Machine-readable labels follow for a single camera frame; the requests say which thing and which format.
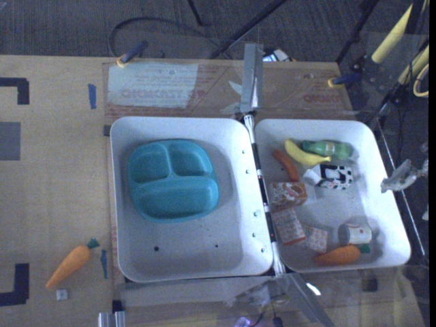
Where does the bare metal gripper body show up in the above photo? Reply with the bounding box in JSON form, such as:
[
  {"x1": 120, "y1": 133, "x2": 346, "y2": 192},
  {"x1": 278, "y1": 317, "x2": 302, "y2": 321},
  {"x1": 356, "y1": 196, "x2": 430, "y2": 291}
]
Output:
[{"x1": 408, "y1": 158, "x2": 429, "y2": 186}]

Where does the white plastic tray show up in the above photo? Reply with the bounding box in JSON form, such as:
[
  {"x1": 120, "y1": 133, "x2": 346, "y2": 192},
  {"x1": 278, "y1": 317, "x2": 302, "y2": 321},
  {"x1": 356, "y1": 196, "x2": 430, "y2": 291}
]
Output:
[
  {"x1": 109, "y1": 116, "x2": 275, "y2": 283},
  {"x1": 253, "y1": 118, "x2": 412, "y2": 274}
]

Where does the black and white carton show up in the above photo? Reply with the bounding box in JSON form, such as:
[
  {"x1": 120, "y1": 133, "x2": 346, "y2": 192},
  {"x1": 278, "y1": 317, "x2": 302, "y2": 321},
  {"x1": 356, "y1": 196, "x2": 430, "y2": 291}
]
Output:
[{"x1": 302, "y1": 163, "x2": 355, "y2": 190}]

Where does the white can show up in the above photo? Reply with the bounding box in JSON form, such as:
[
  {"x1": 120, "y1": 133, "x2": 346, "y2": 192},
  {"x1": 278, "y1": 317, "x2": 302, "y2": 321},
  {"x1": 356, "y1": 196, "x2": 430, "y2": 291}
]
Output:
[{"x1": 337, "y1": 222, "x2": 373, "y2": 246}]

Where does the green plastic bottle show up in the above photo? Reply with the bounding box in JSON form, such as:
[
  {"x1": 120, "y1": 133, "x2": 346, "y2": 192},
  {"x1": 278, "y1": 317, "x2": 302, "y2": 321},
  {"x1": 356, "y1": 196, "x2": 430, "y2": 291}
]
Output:
[{"x1": 299, "y1": 140, "x2": 355, "y2": 161}]

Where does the orange carrot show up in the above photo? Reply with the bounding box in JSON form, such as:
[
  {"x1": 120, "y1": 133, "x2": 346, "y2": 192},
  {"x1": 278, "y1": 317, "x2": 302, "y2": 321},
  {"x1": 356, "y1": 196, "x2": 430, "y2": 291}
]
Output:
[
  {"x1": 45, "y1": 237, "x2": 101, "y2": 290},
  {"x1": 313, "y1": 243, "x2": 371, "y2": 267}
]

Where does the yellow banana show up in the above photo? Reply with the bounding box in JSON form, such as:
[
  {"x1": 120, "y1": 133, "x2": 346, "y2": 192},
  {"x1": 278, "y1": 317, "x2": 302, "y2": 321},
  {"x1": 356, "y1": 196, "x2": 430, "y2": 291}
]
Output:
[{"x1": 284, "y1": 138, "x2": 332, "y2": 167}]

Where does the small orange and white packet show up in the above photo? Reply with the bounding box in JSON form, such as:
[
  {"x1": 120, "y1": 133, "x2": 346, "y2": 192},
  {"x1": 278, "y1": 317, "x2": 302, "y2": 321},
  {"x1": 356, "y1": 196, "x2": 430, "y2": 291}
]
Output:
[{"x1": 305, "y1": 225, "x2": 329, "y2": 253}]

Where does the orange sausage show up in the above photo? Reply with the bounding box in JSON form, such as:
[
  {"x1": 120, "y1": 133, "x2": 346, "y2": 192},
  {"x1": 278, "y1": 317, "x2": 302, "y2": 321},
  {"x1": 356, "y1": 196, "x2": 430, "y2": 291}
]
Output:
[{"x1": 271, "y1": 148, "x2": 300, "y2": 183}]

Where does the orange carton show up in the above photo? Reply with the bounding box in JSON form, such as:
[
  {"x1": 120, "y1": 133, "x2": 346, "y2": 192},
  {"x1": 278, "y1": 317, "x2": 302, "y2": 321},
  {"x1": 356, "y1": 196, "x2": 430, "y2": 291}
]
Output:
[{"x1": 268, "y1": 181, "x2": 308, "y2": 208}]

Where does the red and white packet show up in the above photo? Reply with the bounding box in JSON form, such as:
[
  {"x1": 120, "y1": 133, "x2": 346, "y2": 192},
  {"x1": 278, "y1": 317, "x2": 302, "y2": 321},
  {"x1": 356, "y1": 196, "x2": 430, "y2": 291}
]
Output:
[{"x1": 270, "y1": 206, "x2": 307, "y2": 247}]

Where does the brown cardboard board red print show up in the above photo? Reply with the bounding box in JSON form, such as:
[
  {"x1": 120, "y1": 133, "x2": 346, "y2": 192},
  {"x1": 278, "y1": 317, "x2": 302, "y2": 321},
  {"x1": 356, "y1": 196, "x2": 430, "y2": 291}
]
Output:
[{"x1": 102, "y1": 59, "x2": 425, "y2": 327}]

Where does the blue divided plate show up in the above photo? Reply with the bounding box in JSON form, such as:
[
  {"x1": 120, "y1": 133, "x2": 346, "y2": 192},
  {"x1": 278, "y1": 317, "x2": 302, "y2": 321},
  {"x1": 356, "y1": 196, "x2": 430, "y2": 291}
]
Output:
[{"x1": 127, "y1": 138, "x2": 220, "y2": 223}]

